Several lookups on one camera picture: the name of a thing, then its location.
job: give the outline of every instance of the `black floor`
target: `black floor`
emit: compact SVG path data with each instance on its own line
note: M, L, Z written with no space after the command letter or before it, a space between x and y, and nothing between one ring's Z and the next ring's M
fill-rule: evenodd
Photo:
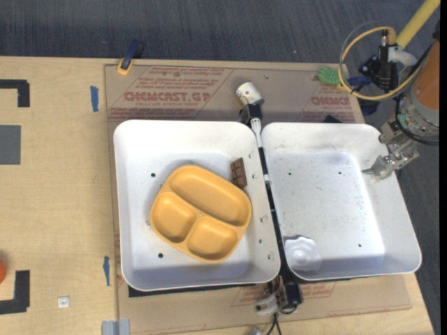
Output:
M0 0L0 54L116 58L138 38L148 59L335 63L359 24L399 32L423 1ZM408 52L419 57L430 45L439 16ZM393 108L381 103L367 123L380 127ZM421 147L420 154L401 172L400 185L423 252L416 274L440 334L439 148Z

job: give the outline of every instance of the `yellow divided plate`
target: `yellow divided plate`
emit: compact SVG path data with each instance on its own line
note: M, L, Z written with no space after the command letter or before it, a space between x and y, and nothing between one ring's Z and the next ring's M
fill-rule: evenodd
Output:
M237 186L195 165L177 168L155 197L152 229L198 260L225 260L239 244L251 218L248 196Z

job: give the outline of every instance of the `table surface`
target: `table surface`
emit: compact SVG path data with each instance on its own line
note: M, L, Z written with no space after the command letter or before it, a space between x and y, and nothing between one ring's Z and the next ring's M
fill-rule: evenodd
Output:
M114 59L0 57L0 79L27 80L31 107L0 89L0 125L21 126L20 165L0 165L0 257L8 275L0 300L12 298L13 273L31 272L26 313L0 315L0 334L100 334L117 320L104 65ZM207 66L206 61L136 61ZM294 69L297 64L219 62L221 67ZM93 113L90 86L98 87ZM404 276L412 307L402 311L283 322L283 334L433 334L414 274ZM58 297L70 297L68 308ZM269 325L259 326L266 330ZM248 327L201 334L244 334Z

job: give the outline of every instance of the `blue tape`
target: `blue tape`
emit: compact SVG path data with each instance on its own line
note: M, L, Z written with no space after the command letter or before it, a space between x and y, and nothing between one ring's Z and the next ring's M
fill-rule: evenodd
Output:
M90 98L93 111L98 112L99 96L98 96L98 88L96 88L95 86L90 86Z
M105 281L107 282L107 286L110 287L110 265L109 265L109 257L104 257L103 269L105 274Z

